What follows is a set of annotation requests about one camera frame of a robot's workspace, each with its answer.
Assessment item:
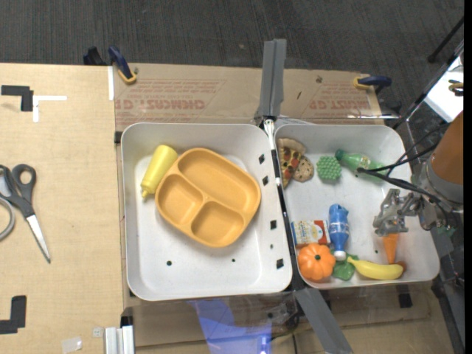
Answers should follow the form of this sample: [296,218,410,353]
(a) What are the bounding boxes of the thin black and white rod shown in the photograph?
[263,117,296,251]

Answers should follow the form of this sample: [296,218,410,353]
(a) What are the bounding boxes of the brown toy biscuit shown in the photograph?
[292,155,315,183]

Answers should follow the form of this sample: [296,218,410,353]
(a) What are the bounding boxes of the toy pizza slice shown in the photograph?
[277,137,308,190]

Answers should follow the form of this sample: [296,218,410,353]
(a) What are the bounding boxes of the white and red carton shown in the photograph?
[290,219,332,249]

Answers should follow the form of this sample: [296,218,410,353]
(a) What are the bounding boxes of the green toy leaf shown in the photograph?
[331,251,359,282]

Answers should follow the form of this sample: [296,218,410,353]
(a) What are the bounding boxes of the green toy grapes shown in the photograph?
[316,155,342,181]

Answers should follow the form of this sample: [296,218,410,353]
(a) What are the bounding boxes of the orange divided plate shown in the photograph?
[154,147,263,249]

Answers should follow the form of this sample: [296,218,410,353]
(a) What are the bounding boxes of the blue plastic bottle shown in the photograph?
[327,203,350,262]

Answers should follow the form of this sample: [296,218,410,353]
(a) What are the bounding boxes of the orange carrot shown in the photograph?
[383,232,400,266]

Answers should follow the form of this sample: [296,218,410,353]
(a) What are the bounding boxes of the grey scissors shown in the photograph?
[0,163,52,265]

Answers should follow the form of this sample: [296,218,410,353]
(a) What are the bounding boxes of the white plastic tray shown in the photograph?
[274,123,441,291]
[120,122,294,302]

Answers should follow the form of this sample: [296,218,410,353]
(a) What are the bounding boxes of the brown cardboard board red print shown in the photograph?
[113,63,431,348]

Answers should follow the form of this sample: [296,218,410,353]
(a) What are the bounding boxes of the yellow squeeze bottle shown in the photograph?
[140,145,179,199]

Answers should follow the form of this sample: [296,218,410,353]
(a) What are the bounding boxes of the yellow banana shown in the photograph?
[346,255,405,281]

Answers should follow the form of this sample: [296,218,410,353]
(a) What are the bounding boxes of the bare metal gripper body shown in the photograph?
[397,192,431,232]

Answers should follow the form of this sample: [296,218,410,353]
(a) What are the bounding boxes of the green plastic bottle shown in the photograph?
[334,148,390,182]

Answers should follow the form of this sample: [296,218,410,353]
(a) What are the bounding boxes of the orange toy pumpkin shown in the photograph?
[296,243,337,283]

